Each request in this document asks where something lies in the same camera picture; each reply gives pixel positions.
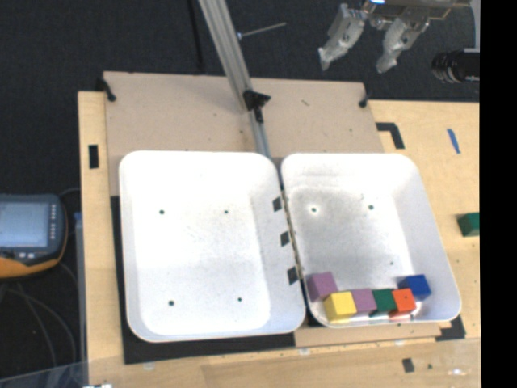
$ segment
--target wooden platform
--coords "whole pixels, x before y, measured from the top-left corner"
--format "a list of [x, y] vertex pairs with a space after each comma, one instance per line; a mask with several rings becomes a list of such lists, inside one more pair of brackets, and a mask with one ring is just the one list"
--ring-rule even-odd
[[[253, 150], [246, 116], [225, 78], [106, 73], [117, 96], [80, 92], [82, 215], [90, 383], [115, 386], [478, 386], [481, 375], [479, 238], [456, 222], [479, 211], [477, 104], [371, 101], [359, 108], [362, 84], [254, 79], [272, 96], [264, 108], [274, 158], [293, 152], [397, 152], [419, 167], [462, 297], [466, 339], [435, 342], [451, 323], [404, 324], [295, 333], [296, 348], [124, 365], [116, 288], [110, 196], [117, 166], [131, 150]], [[405, 149], [376, 122], [394, 123]], [[460, 145], [454, 149], [452, 129]], [[99, 165], [90, 168], [90, 147]], [[411, 359], [407, 373], [403, 359]]]

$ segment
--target black mat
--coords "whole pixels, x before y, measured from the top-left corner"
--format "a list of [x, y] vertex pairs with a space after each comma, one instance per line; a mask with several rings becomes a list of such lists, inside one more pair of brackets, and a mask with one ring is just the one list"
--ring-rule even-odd
[[138, 338], [130, 329], [126, 317], [124, 266], [122, 261], [122, 238], [120, 230], [120, 199], [118, 196], [111, 198], [111, 214], [113, 216], [113, 238], [115, 243], [117, 283], [119, 288], [120, 321], [122, 324], [122, 342], [124, 344], [124, 361], [126, 364], [188, 356], [266, 351], [295, 346], [293, 333], [159, 344], [152, 344]]

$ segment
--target yellow block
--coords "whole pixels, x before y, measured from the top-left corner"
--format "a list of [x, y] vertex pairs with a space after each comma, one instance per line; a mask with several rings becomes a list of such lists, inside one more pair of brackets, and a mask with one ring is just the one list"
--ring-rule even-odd
[[349, 319], [357, 313], [351, 292], [331, 293], [323, 302], [329, 322]]

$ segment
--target blue block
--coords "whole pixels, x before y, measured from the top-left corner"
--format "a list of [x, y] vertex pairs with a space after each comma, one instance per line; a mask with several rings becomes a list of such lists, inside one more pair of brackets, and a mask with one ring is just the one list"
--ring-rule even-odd
[[399, 289], [411, 289], [414, 300], [421, 302], [431, 295], [431, 288], [425, 275], [408, 276], [398, 283]]

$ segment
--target device screen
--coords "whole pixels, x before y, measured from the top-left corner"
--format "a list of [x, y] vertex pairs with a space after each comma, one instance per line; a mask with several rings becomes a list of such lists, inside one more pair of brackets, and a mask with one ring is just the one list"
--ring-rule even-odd
[[0, 247], [46, 247], [48, 203], [1, 203]]

